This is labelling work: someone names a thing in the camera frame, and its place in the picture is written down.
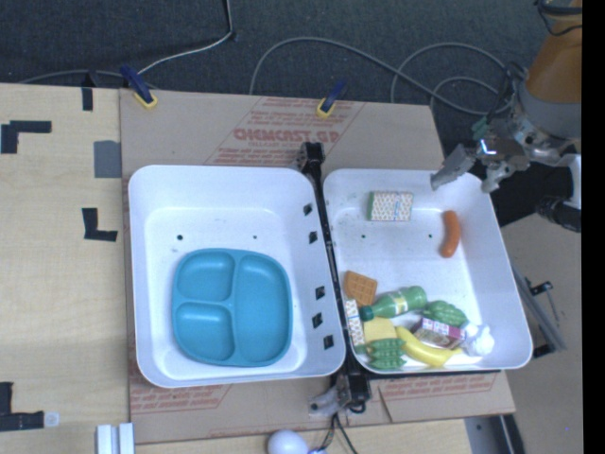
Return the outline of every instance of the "white ball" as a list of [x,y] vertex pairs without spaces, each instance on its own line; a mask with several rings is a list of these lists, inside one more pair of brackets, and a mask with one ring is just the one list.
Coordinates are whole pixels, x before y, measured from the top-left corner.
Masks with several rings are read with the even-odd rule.
[[309,447],[293,430],[278,430],[269,437],[268,454],[307,454]]

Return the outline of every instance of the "orange sausage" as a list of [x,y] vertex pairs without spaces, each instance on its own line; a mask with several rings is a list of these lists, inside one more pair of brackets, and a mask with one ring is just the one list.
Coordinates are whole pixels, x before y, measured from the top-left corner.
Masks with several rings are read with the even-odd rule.
[[440,254],[443,257],[451,257],[456,252],[460,242],[460,222],[453,210],[443,212],[443,223],[445,224],[445,239],[441,244]]

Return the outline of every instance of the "cardboard sheet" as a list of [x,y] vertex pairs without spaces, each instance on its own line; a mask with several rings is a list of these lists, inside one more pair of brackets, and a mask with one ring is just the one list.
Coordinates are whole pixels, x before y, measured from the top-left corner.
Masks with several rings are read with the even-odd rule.
[[[323,173],[339,168],[437,169],[442,153],[425,106],[339,102],[327,119],[312,99],[157,91],[147,110],[120,91],[125,262],[130,342],[130,420],[137,444],[327,428],[308,402],[329,378],[167,390],[139,373],[134,351],[127,186],[147,165],[293,166],[303,142],[320,141]],[[348,426],[510,413],[504,373],[411,376],[372,382]]]

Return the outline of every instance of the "banana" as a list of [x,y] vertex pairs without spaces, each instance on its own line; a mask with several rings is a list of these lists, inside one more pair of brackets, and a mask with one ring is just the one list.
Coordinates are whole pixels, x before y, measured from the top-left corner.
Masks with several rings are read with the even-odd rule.
[[411,331],[402,326],[395,327],[395,332],[398,338],[405,341],[402,350],[404,350],[406,355],[432,367],[441,367],[453,355],[462,353],[461,348],[448,350],[424,344]]

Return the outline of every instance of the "blue divided bowl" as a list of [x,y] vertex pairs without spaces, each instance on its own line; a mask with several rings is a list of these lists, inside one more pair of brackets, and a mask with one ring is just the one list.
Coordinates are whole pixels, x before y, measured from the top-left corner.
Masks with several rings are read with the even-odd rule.
[[249,251],[201,249],[179,263],[172,328],[189,357],[216,365],[267,366],[292,340],[292,295],[284,268]]

